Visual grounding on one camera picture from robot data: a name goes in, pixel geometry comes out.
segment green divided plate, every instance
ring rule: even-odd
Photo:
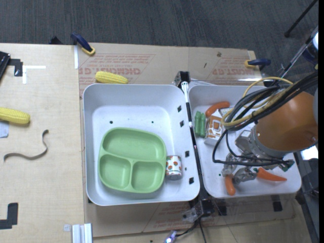
[[[102,138],[98,173],[101,182],[109,188],[150,193],[163,183],[166,159],[166,146],[158,135],[114,128]]]

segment yellow corn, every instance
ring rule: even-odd
[[[128,84],[126,77],[105,71],[98,71],[96,73],[96,80],[104,84]]]
[[[28,113],[0,107],[0,119],[17,124],[27,124],[30,121]]]

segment orange toy sausage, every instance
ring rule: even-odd
[[[217,109],[223,109],[223,108],[228,108],[229,107],[229,102],[223,101],[223,102],[218,102],[209,107],[205,113],[206,117],[209,118]]]
[[[225,187],[226,187],[226,191],[229,195],[233,196],[236,193],[236,190],[234,188],[233,185],[233,175],[226,175],[225,176]]]
[[[287,178],[285,178],[285,177],[277,176],[277,175],[267,172],[264,168],[258,169],[257,177],[265,179],[265,180],[269,180],[269,181],[276,181],[276,182],[287,180]]]

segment white tray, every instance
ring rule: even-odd
[[[173,85],[93,84],[85,89],[83,99],[86,188],[93,203],[112,206],[189,201],[198,195],[200,185],[186,102],[179,88]],[[183,178],[178,181],[165,179],[160,189],[147,194],[104,186],[97,168],[100,142],[108,130],[116,127],[141,129],[160,136],[167,155],[182,157]],[[186,151],[189,151],[188,157],[185,157]],[[190,178],[193,178],[193,183],[189,183]]]
[[[233,107],[242,97],[247,87],[245,86],[194,86],[189,90],[189,101],[191,106],[192,116],[194,118],[197,111],[205,112],[211,105],[220,101],[229,101]],[[264,87],[252,87],[250,92],[256,91]],[[234,144],[235,139],[242,131],[229,134],[229,144],[233,151],[240,154],[240,151]],[[233,198],[243,196],[257,196],[269,194],[289,194],[297,192],[301,187],[301,177],[297,167],[293,166],[286,172],[280,168],[275,168],[271,172],[276,175],[287,178],[285,182],[272,182],[261,179],[241,182],[236,188],[236,194],[229,196],[225,188],[224,177],[221,175],[223,164],[214,163],[212,160],[212,152],[214,147],[204,144],[203,138],[196,139],[197,148],[200,156],[201,170],[204,178],[204,185],[207,192],[215,198]],[[226,141],[223,140],[215,154],[216,159],[225,161],[229,150],[226,146]],[[287,154],[284,160],[294,159],[292,153]]]

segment table surface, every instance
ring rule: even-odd
[[[0,220],[10,203],[18,203],[18,224],[0,230],[1,242],[71,242],[65,224],[84,224],[84,185],[78,70],[74,46],[0,44],[0,50],[20,59],[27,84],[8,66],[0,81],[0,107],[28,112],[28,125],[10,124],[0,139],[0,158],[18,152],[36,160],[0,160]],[[32,66],[45,66],[33,69]],[[311,242],[301,207],[293,201],[291,219],[204,228],[207,242]],[[169,232],[94,238],[94,242],[163,242]],[[203,242],[199,228],[177,242]]]

